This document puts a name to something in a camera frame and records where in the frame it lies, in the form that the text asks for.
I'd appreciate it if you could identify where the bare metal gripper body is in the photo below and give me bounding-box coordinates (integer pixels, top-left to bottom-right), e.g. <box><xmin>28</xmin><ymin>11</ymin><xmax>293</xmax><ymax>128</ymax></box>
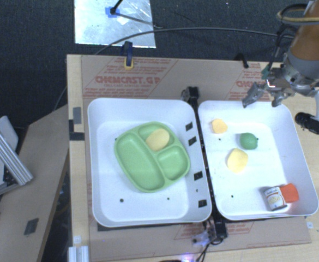
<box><xmin>264</xmin><ymin>67</ymin><xmax>314</xmax><ymax>98</ymax></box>

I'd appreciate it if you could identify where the small yellow toy food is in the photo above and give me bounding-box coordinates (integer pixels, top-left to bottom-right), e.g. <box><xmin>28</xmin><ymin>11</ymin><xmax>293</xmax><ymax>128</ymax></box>
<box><xmin>211</xmin><ymin>118</ymin><xmax>228</xmax><ymax>134</ymax></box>

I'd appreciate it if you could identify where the green lime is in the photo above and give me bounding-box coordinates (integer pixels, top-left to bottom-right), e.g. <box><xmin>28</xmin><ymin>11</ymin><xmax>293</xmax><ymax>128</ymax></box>
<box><xmin>239</xmin><ymin>132</ymin><xmax>259</xmax><ymax>150</ymax></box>

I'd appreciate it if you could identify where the white plastic tray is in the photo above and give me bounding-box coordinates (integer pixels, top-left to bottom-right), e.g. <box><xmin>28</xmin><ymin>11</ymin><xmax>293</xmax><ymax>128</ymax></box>
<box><xmin>197</xmin><ymin>100</ymin><xmax>319</xmax><ymax>221</ymax></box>
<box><xmin>87</xmin><ymin>97</ymin><xmax>213</xmax><ymax>228</ymax></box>

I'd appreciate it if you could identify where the yellow lemon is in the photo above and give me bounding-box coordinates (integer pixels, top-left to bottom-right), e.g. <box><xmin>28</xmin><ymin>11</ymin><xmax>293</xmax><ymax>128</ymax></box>
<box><xmin>226</xmin><ymin>147</ymin><xmax>249</xmax><ymax>174</ymax></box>

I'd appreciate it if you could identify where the thin black rod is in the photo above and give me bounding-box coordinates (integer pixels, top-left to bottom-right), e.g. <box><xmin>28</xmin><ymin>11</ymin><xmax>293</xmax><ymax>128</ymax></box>
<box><xmin>191</xmin><ymin>98</ymin><xmax>222</xmax><ymax>223</ymax></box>

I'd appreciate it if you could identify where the orange cylinder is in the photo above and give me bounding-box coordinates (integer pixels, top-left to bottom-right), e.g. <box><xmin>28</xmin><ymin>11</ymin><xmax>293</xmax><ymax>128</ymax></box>
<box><xmin>280</xmin><ymin>183</ymin><xmax>299</xmax><ymax>203</ymax></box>

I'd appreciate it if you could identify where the small white can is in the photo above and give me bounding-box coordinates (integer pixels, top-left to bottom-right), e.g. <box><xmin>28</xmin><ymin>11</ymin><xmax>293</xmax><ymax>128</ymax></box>
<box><xmin>263</xmin><ymin>186</ymin><xmax>288</xmax><ymax>211</ymax></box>

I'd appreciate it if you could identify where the yellow oval toy food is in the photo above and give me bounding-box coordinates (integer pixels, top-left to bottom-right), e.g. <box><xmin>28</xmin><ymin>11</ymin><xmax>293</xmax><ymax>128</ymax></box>
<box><xmin>145</xmin><ymin>128</ymin><xmax>171</xmax><ymax>152</ymax></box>

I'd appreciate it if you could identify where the brown cardboard board red print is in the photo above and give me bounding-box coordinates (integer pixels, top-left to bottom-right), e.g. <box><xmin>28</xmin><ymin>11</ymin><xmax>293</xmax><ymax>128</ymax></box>
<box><xmin>80</xmin><ymin>55</ymin><xmax>312</xmax><ymax>262</ymax></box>

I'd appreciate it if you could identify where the green divided plate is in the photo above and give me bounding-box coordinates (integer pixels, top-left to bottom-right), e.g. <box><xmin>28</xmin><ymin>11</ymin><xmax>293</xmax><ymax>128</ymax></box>
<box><xmin>113</xmin><ymin>121</ymin><xmax>191</xmax><ymax>193</ymax></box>

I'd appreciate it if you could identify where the black cylinder on white bracket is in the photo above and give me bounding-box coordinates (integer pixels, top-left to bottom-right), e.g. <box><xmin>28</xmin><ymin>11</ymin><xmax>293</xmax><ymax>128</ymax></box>
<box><xmin>294</xmin><ymin>87</ymin><xmax>319</xmax><ymax>135</ymax></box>

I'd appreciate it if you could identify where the black block with thin wires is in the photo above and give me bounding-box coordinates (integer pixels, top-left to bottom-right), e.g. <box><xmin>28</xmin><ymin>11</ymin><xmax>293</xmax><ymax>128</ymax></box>
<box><xmin>213</xmin><ymin>219</ymin><xmax>228</xmax><ymax>240</ymax></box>
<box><xmin>181</xmin><ymin>86</ymin><xmax>201</xmax><ymax>102</ymax></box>

